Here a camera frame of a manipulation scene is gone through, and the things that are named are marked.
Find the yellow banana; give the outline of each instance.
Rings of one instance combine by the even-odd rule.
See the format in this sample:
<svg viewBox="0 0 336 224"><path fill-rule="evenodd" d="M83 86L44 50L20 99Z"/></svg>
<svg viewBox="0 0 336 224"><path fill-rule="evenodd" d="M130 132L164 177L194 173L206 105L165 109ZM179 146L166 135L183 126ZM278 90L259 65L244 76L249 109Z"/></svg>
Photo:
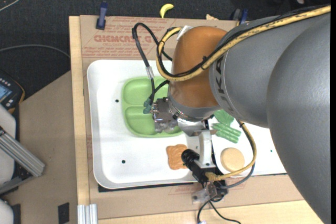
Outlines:
<svg viewBox="0 0 336 224"><path fill-rule="evenodd" d="M170 9L172 9L173 7L174 7L173 4L165 4L165 5L163 5L163 6L161 7L161 9L160 9L160 16L161 16L161 18L164 17L164 15L165 15L165 13L167 12L167 10L170 10Z"/></svg>

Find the beige round disc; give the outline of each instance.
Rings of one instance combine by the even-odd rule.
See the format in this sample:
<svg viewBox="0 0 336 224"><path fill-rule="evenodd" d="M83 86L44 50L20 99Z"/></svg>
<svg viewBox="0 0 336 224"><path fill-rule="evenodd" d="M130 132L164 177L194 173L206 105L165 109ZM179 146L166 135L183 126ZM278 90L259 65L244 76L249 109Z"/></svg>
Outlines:
<svg viewBox="0 0 336 224"><path fill-rule="evenodd" d="M237 171L244 167L244 156L240 150L234 147L228 147L224 149L220 156L220 162L222 163L222 166L230 172Z"/></svg>

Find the gray metal part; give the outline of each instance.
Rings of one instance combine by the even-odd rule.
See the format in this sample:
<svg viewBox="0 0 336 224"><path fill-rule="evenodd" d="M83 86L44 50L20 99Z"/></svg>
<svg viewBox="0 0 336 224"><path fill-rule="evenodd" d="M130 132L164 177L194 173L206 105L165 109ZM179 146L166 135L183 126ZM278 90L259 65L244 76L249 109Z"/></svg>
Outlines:
<svg viewBox="0 0 336 224"><path fill-rule="evenodd" d="M264 24L274 18L264 18L249 25L238 26L225 35L222 41L239 30ZM211 66L209 76L219 105L235 118L268 127L266 94L272 70L288 45L318 19L306 19L256 34L225 53L221 61Z"/></svg>
<svg viewBox="0 0 336 224"><path fill-rule="evenodd" d="M184 106L179 104L171 95L168 89L168 98L171 101L171 104L181 112L180 117L189 121L201 121L210 117L215 111L221 109L218 106L212 106L209 108L191 108L189 106Z"/></svg>
<svg viewBox="0 0 336 224"><path fill-rule="evenodd" d="M300 35L271 74L267 118L290 178L331 223L330 14Z"/></svg>

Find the yellow cable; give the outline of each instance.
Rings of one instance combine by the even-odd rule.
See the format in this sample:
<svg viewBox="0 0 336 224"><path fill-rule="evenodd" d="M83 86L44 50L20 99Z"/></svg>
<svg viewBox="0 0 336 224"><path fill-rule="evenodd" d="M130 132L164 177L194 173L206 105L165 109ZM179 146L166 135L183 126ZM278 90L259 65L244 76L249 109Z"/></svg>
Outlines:
<svg viewBox="0 0 336 224"><path fill-rule="evenodd" d="M163 71L163 69L161 68L158 58L156 58L157 69L158 69L158 71L159 71L159 73L161 74L162 77L164 77L165 79L170 80L170 81L185 81L185 80L191 79L195 76L198 76L200 73L202 73L204 71L204 69L207 69L213 62L215 62L226 51L228 51L233 46L235 46L236 44L238 44L239 42L243 41L244 39L246 39L248 37L254 36L256 34L262 33L264 31L267 31L267 30L270 30L270 29L273 29L273 28L276 28L276 27L280 27L280 26L283 26L283 25L298 22L300 20L316 17L316 16L319 16L319 15L322 15L322 14L326 14L330 11L331 11L331 6L329 5L329 6L325 6L325 7L322 7L322 8L317 8L317 9L314 9L314 10L310 10L308 12L303 12L303 13L300 13L300 14L296 14L296 15L293 15L293 16L290 16L290 17L282 18L282 19L276 20L274 22L269 22L269 23L266 23L264 25L258 26L254 29L251 29L251 30L239 35L238 37L236 37L232 41L230 41L228 44L226 44L226 46L221 48L217 53L212 55L205 63L203 63L203 65L201 67L199 67L194 72L192 72L190 74L187 74L185 76L172 77L172 76L166 74ZM175 28L174 30L168 32L163 37L163 39L159 43L159 55L161 55L161 52L162 52L162 49L164 47L165 42L174 33L176 33L177 31L180 31L180 29L181 29L180 27Z"/></svg>
<svg viewBox="0 0 336 224"><path fill-rule="evenodd" d="M219 181L219 180L223 180L225 178L231 177L231 176L235 176L238 175L240 173L242 173L243 171L249 169L252 167L252 165L254 165L254 163L256 162L256 158L257 158L257 145L250 133L250 131L248 130L248 128L246 127L246 125L240 121L237 120L237 122L239 123L239 125L241 126L241 128L243 129L248 141L250 142L251 148L252 148L252 152L253 152L253 158L251 160L251 162L246 165L244 168L239 169L237 171L225 174L225 175L216 175L215 173L212 172L206 172L205 176L208 178L209 181Z"/></svg>

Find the white tray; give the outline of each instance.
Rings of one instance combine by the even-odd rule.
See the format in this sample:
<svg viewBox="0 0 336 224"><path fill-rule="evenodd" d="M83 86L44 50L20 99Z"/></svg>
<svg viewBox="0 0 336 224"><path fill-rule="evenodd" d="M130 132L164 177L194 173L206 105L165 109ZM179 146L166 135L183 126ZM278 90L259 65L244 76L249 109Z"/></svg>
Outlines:
<svg viewBox="0 0 336 224"><path fill-rule="evenodd" d="M154 75L159 76L155 61L149 61ZM170 69L171 62L165 62ZM97 60L87 71L92 128L93 172L97 182L108 189L147 185L190 183L196 180L188 169L172 170L168 165L167 146L185 144L198 152L198 137L182 133L174 137L143 138L132 134L123 119L121 94L124 83L146 76L140 60ZM285 173L268 129L248 125L258 146L254 175ZM223 149L240 149L246 164L252 158L244 134L234 144L213 135L216 159Z"/></svg>

